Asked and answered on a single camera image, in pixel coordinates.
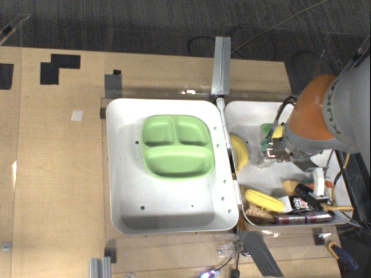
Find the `yellow banana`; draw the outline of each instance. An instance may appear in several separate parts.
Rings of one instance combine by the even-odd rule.
[[[236,173],[243,168],[249,161],[249,153],[245,143],[236,135],[230,135],[231,144],[233,149],[235,150],[236,158],[235,158],[235,167]]]

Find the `wooden table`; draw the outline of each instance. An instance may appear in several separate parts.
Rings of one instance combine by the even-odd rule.
[[[40,63],[49,63],[52,53],[78,54],[81,67],[60,69],[59,85],[40,85]],[[11,90],[0,91],[0,242],[13,244],[11,251],[0,251],[0,277],[87,277],[89,258],[101,258],[107,244],[100,119],[104,75],[121,70],[125,92],[204,93],[213,59],[0,47],[0,63],[14,64]],[[285,66],[232,60],[231,91],[290,94]],[[83,111],[82,121],[71,120],[74,110]],[[329,230],[337,240],[336,230]],[[266,243],[285,277],[340,277],[326,248],[314,246],[310,230],[279,234]],[[215,237],[208,234],[197,235],[205,246],[201,252],[192,251],[187,234],[169,234],[165,247],[157,246],[158,236],[121,237],[128,259],[112,265],[116,278],[128,271],[136,277],[197,277],[223,262],[216,256]],[[251,258],[240,263],[241,277],[260,276]],[[229,270],[223,269],[222,277]]]

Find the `green plate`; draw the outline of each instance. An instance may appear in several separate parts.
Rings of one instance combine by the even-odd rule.
[[[214,168],[208,127],[189,115],[155,115],[141,131],[144,165],[156,178],[203,177]]]

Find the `yellow object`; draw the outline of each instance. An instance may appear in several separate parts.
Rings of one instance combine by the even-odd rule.
[[[332,250],[332,246],[335,245],[337,246],[337,244],[335,242],[330,242],[328,245],[327,245],[327,249],[330,251],[331,255],[335,258],[335,259],[339,259],[339,256],[335,253],[335,251]]]
[[[261,208],[274,212],[281,212],[285,208],[285,205],[280,200],[254,189],[248,189],[245,192],[245,199]]]
[[[296,194],[295,188],[300,184],[301,182],[298,180],[285,180],[282,185],[283,189],[285,190],[286,196],[293,196]]]
[[[272,138],[281,138],[283,135],[283,127],[278,126],[273,132]]]
[[[236,167],[236,173],[240,171],[241,168],[243,168],[244,165],[246,165],[249,161],[249,153],[248,149],[241,140],[236,135],[230,135],[231,138],[231,144],[235,150],[236,157],[235,157],[235,167]]]
[[[321,207],[324,211],[343,211],[343,212],[353,212],[354,208],[352,206],[331,206],[328,205],[327,203],[321,203]]]

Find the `wire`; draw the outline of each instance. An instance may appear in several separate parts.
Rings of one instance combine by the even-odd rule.
[[[188,41],[188,43],[187,43],[187,51],[188,51],[188,54],[190,56],[193,56],[192,51],[191,51],[191,45],[192,45],[193,41],[195,41],[197,39],[211,39],[212,41],[215,41],[215,37],[211,37],[211,36],[204,36],[204,35],[202,35],[202,36],[194,36],[194,37],[192,37]]]
[[[334,216],[342,221],[345,221],[347,224],[355,227],[355,228],[358,228],[358,229],[361,229],[362,231],[364,231],[367,235],[371,236],[371,227],[370,227],[370,223],[367,222],[367,221],[362,221],[362,222],[358,222],[354,219],[352,219],[349,215],[347,215],[345,212],[341,211],[341,213],[343,214],[344,217],[341,217],[337,214],[334,214]]]
[[[228,259],[228,261],[226,261],[222,266],[220,266],[220,267],[217,268],[217,269],[214,269],[213,271],[217,272],[217,271],[223,269],[226,265],[229,264],[229,262],[230,262],[230,261],[235,257],[236,254],[239,256],[239,254],[240,254],[242,251],[243,251],[243,249],[241,249],[241,250],[239,250],[239,251],[235,251],[235,252],[233,253],[233,255]]]
[[[330,161],[331,161],[331,158],[332,158],[332,155],[334,154],[334,150],[331,150],[330,152],[330,155],[329,155],[329,158],[327,159],[327,163],[326,163],[326,169],[325,169],[325,172],[323,174],[323,176],[326,178],[326,173],[327,173],[327,170],[329,169],[329,166],[330,166]]]
[[[335,191],[335,186],[339,180],[339,178],[343,175],[344,173],[344,170],[346,169],[346,167],[348,166],[348,163],[349,163],[349,158],[350,158],[350,153],[347,153],[346,157],[345,157],[345,160],[344,160],[344,163],[343,163],[343,166],[341,167],[340,171],[337,173],[335,179],[334,179],[334,183],[332,184],[332,190],[331,190],[331,201],[333,203],[333,206],[336,205],[335,203],[335,198],[334,198],[334,191]]]
[[[226,261],[222,266],[220,266],[219,268],[215,269],[214,271],[217,272],[217,271],[220,271],[221,269],[223,269],[226,265],[229,264],[229,262],[233,259],[234,255],[232,255],[228,261]]]
[[[248,24],[238,24],[238,25],[234,25],[232,26],[228,32],[226,33],[226,36],[229,36],[232,38],[232,36],[240,29],[240,28],[251,28],[251,29],[257,29],[258,31],[264,31],[263,29],[259,28],[259,27],[254,27],[252,25],[248,25]],[[274,46],[274,43],[273,43],[273,40],[271,39],[271,37],[264,33],[265,37],[268,39],[268,43],[269,45],[271,46],[271,54],[269,56],[269,59],[268,61],[273,61],[275,58],[276,58],[276,49],[275,49],[275,46]],[[235,54],[237,54],[238,56],[244,58],[244,56],[242,56],[241,54],[235,52]]]
[[[236,260],[236,270],[238,270],[238,263],[239,263],[239,254],[237,254],[237,260]]]
[[[254,40],[255,38],[257,38],[258,36],[263,35],[263,34],[265,34],[266,32],[269,32],[269,31],[271,31],[271,30],[273,30],[273,29],[276,29],[277,27],[279,27],[280,25],[285,24],[286,22],[288,22],[289,20],[293,19],[294,17],[296,17],[296,16],[298,16],[298,15],[300,15],[300,14],[302,14],[302,13],[308,11],[308,10],[311,10],[311,9],[313,9],[313,8],[319,6],[319,5],[321,5],[321,4],[323,4],[323,3],[327,2],[327,1],[328,1],[328,0],[320,1],[320,2],[318,2],[318,3],[316,3],[316,4],[312,5],[312,6],[310,6],[310,7],[308,7],[308,8],[305,8],[305,9],[303,9],[303,10],[301,10],[301,11],[299,11],[299,12],[293,14],[292,16],[288,17],[286,20],[283,20],[282,22],[280,22],[280,23],[274,25],[273,27],[271,27],[271,28],[269,28],[269,29],[267,29],[267,30],[265,30],[265,31],[263,31],[263,32],[261,32],[261,33],[255,35],[255,36],[252,36],[249,40],[245,41],[243,44],[241,44],[241,45],[238,46],[236,49],[234,49],[234,50],[232,51],[231,54],[234,54],[235,52],[237,52],[238,50],[240,50],[241,48],[243,48],[246,44],[248,44],[250,41],[252,41],[252,40]]]
[[[291,68],[291,71],[294,75],[294,77],[296,79],[299,79],[299,77],[297,76],[297,73],[296,73],[296,69],[295,69],[295,65],[294,65],[294,59],[301,55],[301,54],[311,54],[312,56],[315,56],[318,60],[320,61],[323,61],[327,66],[328,66],[328,69],[331,71],[332,74],[334,74],[334,70],[333,68],[331,67],[330,63],[327,61],[327,59],[323,56],[323,54],[319,54],[319,53],[315,53],[311,50],[299,50],[297,51],[290,59],[290,61],[288,62],[288,66]]]
[[[269,130],[268,134],[266,135],[265,137],[265,140],[266,141],[269,141],[272,136],[273,136],[273,133],[274,133],[274,130],[276,129],[276,127],[278,126],[278,121],[279,121],[279,117],[281,116],[281,114],[283,113],[283,110],[285,109],[285,107],[288,105],[288,104],[291,104],[293,106],[295,106],[295,103],[297,101],[297,98],[294,97],[294,96],[289,96],[287,97],[283,103],[281,104],[281,106],[278,108],[278,111],[277,111],[277,115],[273,121],[273,125],[272,125],[272,128]]]

